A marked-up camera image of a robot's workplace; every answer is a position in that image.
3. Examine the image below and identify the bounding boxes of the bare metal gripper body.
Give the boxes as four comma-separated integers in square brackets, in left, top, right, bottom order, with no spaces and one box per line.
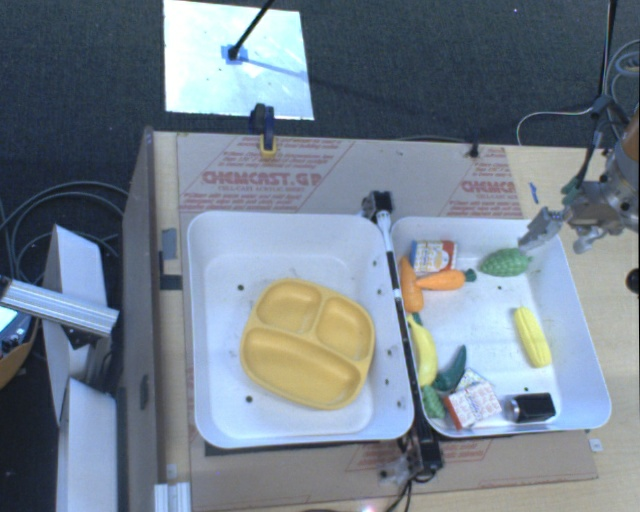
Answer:
[564,158,640,236]

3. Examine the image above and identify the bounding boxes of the light green grapes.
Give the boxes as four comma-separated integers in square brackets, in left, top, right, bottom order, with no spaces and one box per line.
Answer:
[479,247,534,278]

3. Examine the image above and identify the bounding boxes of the red and white packet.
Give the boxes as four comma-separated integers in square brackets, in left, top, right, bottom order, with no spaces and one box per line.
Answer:
[409,239,458,277]

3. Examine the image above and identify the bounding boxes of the white plastic tray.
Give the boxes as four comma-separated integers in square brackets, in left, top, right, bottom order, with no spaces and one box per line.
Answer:
[389,215,614,440]
[185,209,417,450]

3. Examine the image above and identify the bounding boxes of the yellow corn cob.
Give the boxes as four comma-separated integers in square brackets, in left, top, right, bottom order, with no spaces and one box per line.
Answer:
[513,305,553,370]

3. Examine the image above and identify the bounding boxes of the orange carrot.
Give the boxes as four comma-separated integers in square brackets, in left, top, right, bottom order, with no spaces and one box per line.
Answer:
[399,255,426,314]
[415,268,478,293]

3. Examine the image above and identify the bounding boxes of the thin black and white rod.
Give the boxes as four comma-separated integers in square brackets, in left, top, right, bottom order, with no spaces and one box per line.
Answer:
[376,209,430,454]

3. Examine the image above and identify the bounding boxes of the dark green pepper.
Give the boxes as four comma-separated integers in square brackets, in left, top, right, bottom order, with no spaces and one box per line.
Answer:
[431,344,468,393]

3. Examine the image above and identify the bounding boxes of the yellow banana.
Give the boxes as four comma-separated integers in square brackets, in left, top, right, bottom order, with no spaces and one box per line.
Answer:
[405,313,440,388]

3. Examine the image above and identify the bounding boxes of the black can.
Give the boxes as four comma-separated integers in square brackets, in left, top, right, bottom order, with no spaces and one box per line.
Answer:
[509,391,558,425]

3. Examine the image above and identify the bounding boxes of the orange and white carton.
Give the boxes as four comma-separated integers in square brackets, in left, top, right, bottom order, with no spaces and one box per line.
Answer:
[443,368,504,432]

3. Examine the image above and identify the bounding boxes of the small green bumpy vegetable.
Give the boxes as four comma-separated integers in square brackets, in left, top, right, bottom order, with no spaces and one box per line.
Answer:
[420,384,447,421]

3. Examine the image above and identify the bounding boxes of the brown cardboard board red print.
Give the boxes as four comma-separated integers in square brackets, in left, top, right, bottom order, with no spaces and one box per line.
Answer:
[176,131,600,494]

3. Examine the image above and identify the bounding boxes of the yellow divided plate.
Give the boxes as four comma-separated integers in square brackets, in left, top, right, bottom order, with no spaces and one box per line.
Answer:
[239,277,377,413]

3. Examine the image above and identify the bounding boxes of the black block with thin wires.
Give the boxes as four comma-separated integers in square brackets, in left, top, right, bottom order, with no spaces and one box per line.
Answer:
[361,190,397,220]
[398,433,445,477]

